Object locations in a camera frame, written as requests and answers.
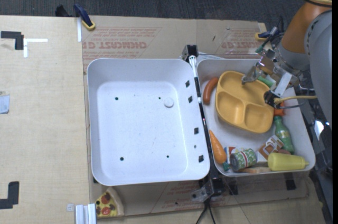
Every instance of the yellow plate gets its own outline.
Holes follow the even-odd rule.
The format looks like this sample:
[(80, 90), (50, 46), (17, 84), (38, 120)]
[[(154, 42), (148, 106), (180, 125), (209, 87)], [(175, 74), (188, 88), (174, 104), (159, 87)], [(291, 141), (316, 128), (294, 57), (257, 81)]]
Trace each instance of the yellow plate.
[(219, 78), (216, 90), (218, 116), (230, 125), (254, 133), (271, 128), (274, 108), (264, 102), (269, 87), (256, 80), (242, 85), (243, 73), (226, 71)]

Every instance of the table surface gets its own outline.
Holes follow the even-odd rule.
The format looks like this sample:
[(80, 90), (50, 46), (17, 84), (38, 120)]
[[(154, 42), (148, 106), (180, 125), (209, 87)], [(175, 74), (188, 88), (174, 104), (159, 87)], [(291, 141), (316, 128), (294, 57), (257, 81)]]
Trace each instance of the table surface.
[[(125, 23), (132, 20), (123, 19)], [(167, 20), (158, 21), (165, 31)], [(184, 26), (184, 20), (177, 23)], [(14, 49), (14, 40), (0, 39), (0, 94), (10, 96), (10, 112), (0, 115), (0, 199), (6, 199), (8, 183), (20, 183), (18, 204), (0, 210), (0, 222), (74, 223), (73, 213), (66, 211), (67, 204), (90, 202), (78, 19), (0, 16), (0, 30), (19, 31), (27, 39), (48, 40), (29, 42), (29, 55), (24, 58), (22, 50)], [(177, 26), (176, 31), (184, 34)], [(189, 33), (196, 36), (197, 31)], [(308, 196), (304, 198), (213, 208), (215, 221), (325, 223), (314, 184), (310, 178), (305, 181)], [(195, 223), (200, 213), (156, 213), (104, 223)], [(206, 212), (200, 223), (211, 222)]]

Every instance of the toy carrot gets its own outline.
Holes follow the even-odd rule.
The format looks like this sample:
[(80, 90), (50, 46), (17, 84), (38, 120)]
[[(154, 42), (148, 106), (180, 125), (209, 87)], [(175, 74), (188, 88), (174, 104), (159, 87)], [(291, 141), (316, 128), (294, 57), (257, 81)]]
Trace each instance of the toy carrot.
[(223, 164), (227, 160), (227, 154), (222, 147), (222, 144), (215, 137), (214, 133), (209, 130), (210, 141), (213, 151), (213, 157), (218, 164)]

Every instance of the mustard bottle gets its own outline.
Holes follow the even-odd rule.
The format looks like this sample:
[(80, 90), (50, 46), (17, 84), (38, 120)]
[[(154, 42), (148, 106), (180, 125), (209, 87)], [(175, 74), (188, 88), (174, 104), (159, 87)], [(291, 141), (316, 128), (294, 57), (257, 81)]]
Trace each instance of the mustard bottle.
[(272, 171), (303, 170), (309, 163), (302, 156), (282, 153), (271, 153), (268, 166)]

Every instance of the pizza slice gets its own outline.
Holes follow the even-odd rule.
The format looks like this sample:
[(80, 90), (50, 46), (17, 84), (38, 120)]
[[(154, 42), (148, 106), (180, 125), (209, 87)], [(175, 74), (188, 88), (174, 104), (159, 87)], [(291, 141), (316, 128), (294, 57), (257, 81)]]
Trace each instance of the pizza slice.
[(96, 201), (97, 218), (124, 216), (124, 208), (118, 193), (110, 186)]

